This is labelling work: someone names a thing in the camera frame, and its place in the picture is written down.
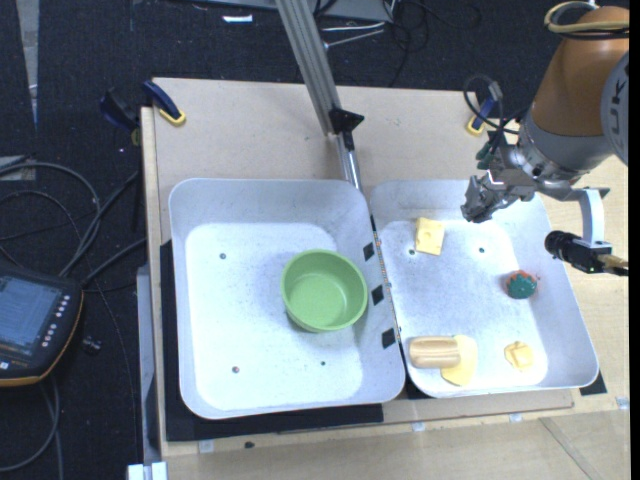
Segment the cable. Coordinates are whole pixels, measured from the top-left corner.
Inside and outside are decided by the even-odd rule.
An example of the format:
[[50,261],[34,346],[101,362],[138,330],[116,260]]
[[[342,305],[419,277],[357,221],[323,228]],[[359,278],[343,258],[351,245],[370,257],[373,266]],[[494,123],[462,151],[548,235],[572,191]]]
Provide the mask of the cable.
[[[84,213],[82,215],[80,215],[79,217],[76,217],[75,219],[73,219],[73,221],[75,223],[77,223],[80,219],[84,219],[85,217],[88,217],[89,215],[93,215],[93,211]],[[52,231],[54,229],[58,229],[58,228],[63,228],[65,226],[68,226],[69,222],[63,222],[61,224],[54,224],[53,226],[47,226],[46,228],[38,228],[38,229],[32,229],[30,231],[23,231],[21,233],[15,233],[13,235],[6,235],[6,236],[0,236],[0,242],[8,242],[10,240],[17,240],[18,238],[24,238],[25,236],[29,236],[29,235],[36,235],[38,233],[44,233],[46,231]]]
[[[53,439],[56,437],[57,433],[58,433],[58,423],[60,422],[60,394],[58,392],[58,385],[55,381],[55,378],[53,377],[53,375],[49,375],[49,379],[51,381],[51,386],[53,389],[53,398],[54,398],[54,406],[53,408],[51,408],[51,401],[49,400],[49,396],[47,395],[47,392],[45,391],[42,383],[38,384],[38,387],[40,388],[40,392],[42,393],[42,396],[44,397],[46,403],[47,403],[47,408],[51,409],[49,411],[49,414],[52,415],[52,425],[51,425],[51,430],[49,431],[49,434],[47,435],[47,438],[45,439],[44,443],[42,444],[42,446],[40,446],[40,448],[30,457],[16,463],[16,464],[12,464],[10,466],[0,466],[0,473],[9,473],[11,471],[16,471],[18,469],[21,469],[25,466],[28,466],[29,464],[31,464],[32,462],[34,462],[36,459],[38,459],[44,452],[45,450],[49,447],[49,445],[51,444],[51,441],[53,441]],[[62,457],[62,451],[59,450],[59,457]]]
[[[393,10],[394,10],[394,7],[395,7],[395,5],[396,5],[396,1],[397,1],[397,0],[391,0],[390,12],[389,12],[389,10],[387,10],[384,0],[382,1],[383,6],[385,6],[385,11],[386,11],[390,16],[392,16],[392,15],[393,15]],[[376,28],[380,28],[380,29],[381,29],[382,27],[384,27],[384,26],[385,26],[385,25],[387,25],[387,24],[388,24],[388,23],[387,23],[386,21],[379,21],[378,23],[373,23],[373,24],[371,24],[371,25],[347,25],[347,26],[344,26],[344,27],[328,27],[328,28],[322,28],[322,29],[320,29],[320,30],[321,30],[322,32],[344,32],[344,31],[353,31],[353,30],[371,30],[371,29],[376,29]],[[382,33],[382,32],[383,32],[383,30],[381,29],[381,30],[378,30],[378,31],[375,31],[375,32],[371,32],[371,33],[368,33],[368,34],[361,34],[361,35],[354,36],[354,37],[350,37],[350,38],[343,39],[343,40],[340,40],[340,41],[334,41],[334,42],[332,42],[332,43],[325,43],[325,46],[326,46],[327,48],[330,48],[330,47],[332,47],[332,46],[337,46],[337,45],[340,45],[340,44],[349,43],[349,42],[351,42],[351,41],[356,41],[356,40],[359,40],[359,39],[364,39],[365,37],[370,37],[370,36],[373,36],[373,35],[376,35],[376,34],[380,34],[380,33]]]
[[[77,173],[75,173],[75,171],[72,171],[71,169],[67,169],[65,167],[59,166],[57,164],[42,164],[42,163],[38,163],[35,164],[37,167],[49,167],[49,168],[53,168],[56,170],[60,170],[60,171],[64,171],[64,172],[68,172],[72,175],[77,175]],[[34,164],[27,164],[28,167],[32,167],[34,166]],[[12,165],[10,168],[9,167],[3,167],[0,170],[0,174],[2,174],[4,171],[10,171],[13,169],[19,169],[22,168],[22,165],[17,164],[17,165]],[[74,228],[74,231],[78,237],[79,240],[79,245],[78,245],[78,249],[76,250],[76,253],[74,254],[72,260],[67,264],[67,266],[65,267],[65,269],[63,269],[63,273],[61,275],[66,275],[66,273],[73,267],[73,265],[75,265],[75,263],[80,260],[85,253],[87,252],[88,248],[91,246],[91,244],[93,243],[93,241],[96,238],[97,232],[98,232],[98,228],[99,228],[99,224],[100,224],[100,219],[102,218],[102,216],[104,215],[104,213],[113,205],[113,203],[115,203],[115,201],[120,197],[120,195],[124,192],[124,190],[131,185],[131,183],[133,183],[136,178],[138,176],[138,173],[134,173],[133,175],[131,175],[126,181],[125,183],[118,188],[117,190],[115,190],[111,196],[109,196],[109,198],[107,199],[107,201],[105,202],[105,204],[103,206],[100,205],[99,203],[99,199],[97,197],[97,194],[95,192],[95,190],[93,190],[93,187],[91,186],[91,184],[84,180],[84,178],[82,178],[82,176],[77,175],[76,177],[80,177],[82,178],[81,181],[83,181],[83,183],[85,183],[85,185],[87,185],[92,194],[94,194],[94,201],[96,202],[96,213],[94,216],[94,219],[91,221],[91,223],[89,224],[89,226],[87,227],[87,230],[85,231],[84,236],[80,235],[80,231],[78,229],[78,227],[75,224],[75,221],[73,220],[73,216],[71,215],[71,213],[68,211],[68,209],[60,202],[58,201],[56,198],[50,196],[49,194],[46,194],[44,192],[40,192],[40,191],[36,191],[36,190],[23,190],[23,191],[18,191],[18,192],[14,192],[12,194],[9,194],[8,196],[5,196],[4,198],[2,198],[0,200],[1,202],[5,202],[7,200],[9,200],[12,197],[17,197],[20,195],[36,195],[36,196],[40,196],[40,197],[44,197],[47,200],[53,202],[54,204],[56,204],[56,206],[58,206],[59,209],[61,209],[65,216],[67,217],[69,223],[71,223],[71,225]],[[115,263],[118,259],[120,259],[121,257],[123,257],[125,254],[128,254],[129,252],[131,252],[132,250],[134,250],[135,248],[137,248],[139,245],[141,245],[141,243],[144,243],[146,241],[146,239],[140,240],[134,244],[132,244],[131,246],[125,248],[124,250],[120,251],[118,254],[116,254],[115,256],[111,257],[109,260],[107,260],[105,263],[103,263],[100,267],[98,267],[95,270],[92,270],[91,274],[89,274],[89,277],[85,280],[84,284],[88,284],[88,282],[90,282],[90,280],[95,279],[95,277],[102,272],[104,269],[106,269],[108,266],[112,265],[113,263]],[[5,256],[8,256],[10,259],[11,256],[8,255],[8,253],[4,250],[4,248],[0,247],[0,252],[3,252],[3,254],[5,254]],[[89,264],[89,268],[91,267],[91,263],[89,261],[88,258],[85,258],[87,263]],[[124,357],[124,363],[125,363],[125,368],[127,371],[127,379],[129,382],[129,393],[130,393],[130,397],[131,397],[131,402],[132,402],[132,409],[133,409],[133,427],[134,427],[134,442],[135,442],[135,446],[136,446],[136,455],[139,453],[138,452],[138,435],[137,435],[137,406],[136,406],[136,399],[135,399],[135,388],[133,385],[133,375],[132,375],[132,370],[131,370],[131,365],[129,363],[129,358],[127,355],[127,350],[126,347],[124,345],[124,339],[122,337],[122,333],[120,331],[120,328],[118,326],[117,320],[115,318],[115,315],[113,313],[113,311],[111,310],[111,307],[109,306],[109,303],[104,295],[104,291],[101,289],[100,285],[96,283],[97,286],[97,292],[100,294],[102,301],[107,309],[107,313],[109,315],[109,318],[111,319],[113,325],[114,325],[114,329],[116,331],[116,335],[118,336],[118,340],[119,340],[119,344],[120,344],[120,348],[122,350],[123,353],[123,357]],[[57,386],[54,385],[54,390],[56,393],[56,397],[58,397],[57,395]],[[57,402],[57,419],[59,419],[59,400]],[[55,438],[56,438],[56,446],[57,446],[57,454],[58,454],[58,472],[59,472],[59,477],[62,478],[62,474],[63,474],[63,465],[62,465],[62,448],[61,448],[61,443],[60,443],[60,438],[59,435],[57,433],[57,431],[55,432]],[[48,442],[46,443],[46,445],[48,446],[48,444],[51,442],[51,439],[48,439]],[[14,469],[19,469],[23,466],[25,466],[27,463],[32,462],[33,460],[37,459],[41,454],[42,451],[39,451],[37,454],[35,454],[34,456],[32,456],[31,458],[28,459],[29,462],[21,462],[18,465],[15,466],[10,466],[12,469],[12,471]]]
[[49,162],[23,162],[20,164],[0,167],[0,176],[9,174],[10,172],[17,171],[20,169],[33,169],[33,168],[37,168],[37,169],[44,168],[44,169],[51,169],[54,171],[60,171],[77,179],[85,187],[87,187],[87,190],[89,190],[89,192],[91,192],[91,196],[93,197],[93,204],[96,206],[96,211],[100,210],[100,198],[98,197],[98,193],[93,188],[91,183],[89,183],[89,181],[87,181],[87,179],[84,176],[82,176],[80,173],[74,171],[73,169],[69,169],[68,167],[64,167],[58,164],[52,164]]
[[458,30],[475,28],[482,19],[480,10],[466,2],[465,5],[475,13],[475,16],[469,23],[463,25],[445,19],[427,6],[425,0],[394,0],[394,3],[397,3],[397,6],[393,12],[389,12],[387,9],[387,14],[391,18],[392,39],[396,46],[403,52],[403,55],[387,87],[393,87],[395,85],[408,62],[409,56],[426,48],[430,34],[429,16]]
[[476,117],[478,117],[479,119],[481,119],[485,124],[491,126],[492,128],[495,128],[496,131],[501,131],[504,133],[511,133],[514,135],[517,135],[518,132],[513,131],[513,130],[508,130],[505,129],[504,126],[506,125],[506,123],[503,123],[504,119],[503,119],[503,108],[502,108],[502,99],[498,100],[498,107],[499,107],[499,123],[500,124],[495,124],[493,121],[490,121],[489,119],[487,119],[486,117],[484,117],[482,114],[480,114],[480,111],[476,108],[476,106],[471,102],[471,100],[469,99],[469,87],[471,85],[472,82],[474,82],[475,80],[483,80],[487,83],[487,85],[490,85],[492,83],[495,83],[494,80],[492,80],[490,77],[488,77],[487,75],[483,75],[483,74],[475,74],[475,75],[471,75],[469,78],[467,78],[462,86],[462,95],[464,97],[464,101],[467,103],[467,106],[471,109],[471,111],[475,114]]
[[510,116],[501,119],[500,121],[500,125],[496,128],[496,133],[493,137],[493,139],[489,142],[490,147],[489,147],[489,153],[495,153],[495,150],[498,148],[498,146],[500,145],[500,142],[502,140],[504,140],[504,134],[506,133],[512,133],[512,134],[517,134],[518,132],[515,132],[513,130],[508,130],[505,127],[514,119],[518,119],[520,118],[527,110],[529,109],[529,107],[524,107],[516,112],[514,112],[513,114],[511,114]]
[[[55,204],[67,217],[67,220],[69,223],[71,223],[71,225],[73,226],[73,229],[76,232],[76,235],[78,235],[78,238],[80,238],[80,231],[78,230],[78,226],[76,226],[75,221],[73,220],[73,216],[71,215],[71,212],[69,212],[69,210],[67,210],[67,208],[60,202],[58,201],[55,197],[47,194],[46,192],[41,192],[39,190],[18,190],[16,192],[12,192],[6,196],[4,196],[2,199],[0,199],[0,204],[5,203],[11,199],[15,199],[16,197],[19,196],[38,196],[38,197],[42,197],[44,199],[46,199],[47,201],[52,202],[53,204]],[[9,258],[13,263],[15,263],[18,266],[22,266],[20,265],[15,259],[13,259],[9,253],[0,246],[0,252],[2,252],[7,258]]]
[[599,6],[595,2],[569,1],[560,3],[547,12],[544,26],[550,32],[568,39],[586,41],[602,39],[624,39],[629,37],[628,20],[596,21],[590,23],[571,23],[560,25],[558,20],[566,11],[571,9],[586,9],[593,11]]
[[126,256],[127,254],[129,254],[130,252],[138,249],[139,247],[142,247],[143,245],[145,245],[147,243],[147,239],[145,238],[141,238],[140,240],[132,243],[131,245],[128,245],[127,247],[125,247],[124,249],[122,249],[120,252],[118,252],[117,254],[114,254],[113,256],[111,256],[111,258],[109,258],[107,261],[105,261],[104,263],[102,263],[99,267],[97,267],[96,269],[93,270],[93,272],[91,272],[90,274],[88,274],[84,280],[80,283],[81,286],[87,286],[91,281],[93,281],[93,279],[95,277],[97,277],[100,273],[102,273],[102,271],[106,270],[107,268],[109,268],[111,265],[113,265],[115,262],[117,262],[119,259],[123,258],[124,256]]
[[138,175],[139,173],[137,171],[133,173],[122,184],[120,188],[116,189],[109,196],[109,198],[105,201],[104,205],[100,208],[100,210],[96,212],[95,217],[87,227],[84,236],[80,240],[80,245],[78,246],[76,253],[74,254],[73,258],[71,258],[69,263],[67,263],[67,265],[60,272],[59,274],[60,277],[66,277],[71,271],[71,269],[75,266],[75,264],[82,258],[84,254],[86,254],[86,252],[89,250],[89,248],[91,247],[91,245],[96,239],[96,236],[98,234],[98,228],[100,226],[100,220],[102,219],[103,215],[107,212],[107,210],[111,206],[113,206],[113,203],[115,203],[115,201],[122,195],[122,193],[127,189],[127,187],[129,187],[136,180]]
[[119,286],[112,286],[110,288],[98,288],[97,290],[92,290],[92,289],[86,289],[86,290],[82,290],[85,294],[86,293],[110,293],[110,292],[117,292],[120,290],[124,290],[126,288],[132,288],[136,285],[137,283],[134,281],[133,283],[126,283],[126,284],[121,284]]

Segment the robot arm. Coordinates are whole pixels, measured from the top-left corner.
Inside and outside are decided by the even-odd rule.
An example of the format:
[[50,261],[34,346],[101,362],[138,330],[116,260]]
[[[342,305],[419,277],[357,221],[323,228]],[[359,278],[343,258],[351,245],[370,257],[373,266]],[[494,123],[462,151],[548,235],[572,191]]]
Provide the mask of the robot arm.
[[[576,23],[559,25],[566,10],[587,8]],[[629,11],[567,2],[554,7],[545,26],[563,37],[521,123],[515,145],[500,123],[478,153],[482,178],[472,176],[462,214],[484,222],[515,201],[541,192],[580,202],[583,236],[553,232],[547,250],[587,273],[628,275],[628,263],[604,241],[601,198],[609,189],[573,185],[616,154],[628,165]]]

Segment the black carpet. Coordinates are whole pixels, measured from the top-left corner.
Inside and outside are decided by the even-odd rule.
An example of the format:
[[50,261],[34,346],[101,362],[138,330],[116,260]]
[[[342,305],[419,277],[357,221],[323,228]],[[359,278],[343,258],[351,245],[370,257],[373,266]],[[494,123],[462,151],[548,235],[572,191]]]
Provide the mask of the black carpet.
[[0,0],[0,157],[30,154],[36,136],[16,0]]
[[[330,49],[336,82],[460,90],[467,77],[482,72],[500,83],[505,112],[510,113],[528,105],[537,90],[559,42],[543,29],[542,19],[563,1],[404,0],[397,26]],[[596,1],[629,5],[629,0]],[[251,24],[230,25],[221,19],[249,12],[254,18]],[[329,27],[344,25],[344,20],[319,18],[319,23]],[[332,42],[349,35],[326,32],[323,38]],[[2,41],[0,54],[4,47]],[[161,0],[40,0],[39,52],[38,135],[32,149],[41,161],[85,175],[101,198],[119,187],[140,162],[139,148],[128,134],[107,123],[99,112],[99,100],[107,89],[116,87],[137,107],[145,102],[140,83],[153,76],[301,82],[279,16],[266,10]],[[24,93],[24,81],[20,85]],[[211,111],[215,112],[215,102]],[[21,126],[27,129],[20,131]],[[17,149],[28,149],[23,146],[30,140],[28,125],[11,127],[12,137],[21,137]],[[84,229],[88,218],[83,216],[91,211],[92,202],[80,184],[63,174],[42,171],[33,186],[59,198],[77,219],[79,230]],[[78,240],[74,228],[50,202],[16,198],[0,211],[0,237],[66,224],[1,242],[25,266],[55,273],[73,253]],[[73,277],[82,279],[92,267],[144,235],[140,217],[132,230],[133,211],[130,188],[107,214],[87,256],[91,265],[80,263]],[[144,261],[142,251],[128,256],[99,277],[100,286],[131,283]],[[80,346],[88,336],[102,343],[96,355]],[[122,479],[126,466],[140,461],[140,437],[134,431],[139,414],[130,385],[137,392],[137,346],[134,287],[108,291],[104,299],[89,293],[78,340],[56,369],[66,478]],[[37,389],[1,396],[0,466],[37,449],[49,428]],[[55,468],[52,446],[33,464],[6,478],[55,478]]]

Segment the green bowl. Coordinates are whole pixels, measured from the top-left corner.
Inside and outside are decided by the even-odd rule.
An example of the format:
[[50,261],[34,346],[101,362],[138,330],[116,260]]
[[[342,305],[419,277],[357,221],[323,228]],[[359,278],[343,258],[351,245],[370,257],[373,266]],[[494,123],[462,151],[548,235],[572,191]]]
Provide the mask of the green bowl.
[[367,308],[367,283],[358,267],[324,249],[304,251],[289,260],[280,291],[291,320],[312,332],[344,329]]

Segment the metal pole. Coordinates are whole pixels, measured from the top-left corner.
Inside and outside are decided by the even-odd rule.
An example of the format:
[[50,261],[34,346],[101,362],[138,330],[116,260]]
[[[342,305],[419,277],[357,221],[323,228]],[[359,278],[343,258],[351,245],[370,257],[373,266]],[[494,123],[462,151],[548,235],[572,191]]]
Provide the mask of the metal pole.
[[[322,131],[325,135],[334,134],[329,111],[341,108],[340,98],[307,0],[275,1]],[[347,149],[341,133],[336,136],[336,145],[345,179],[362,190],[355,151]]]

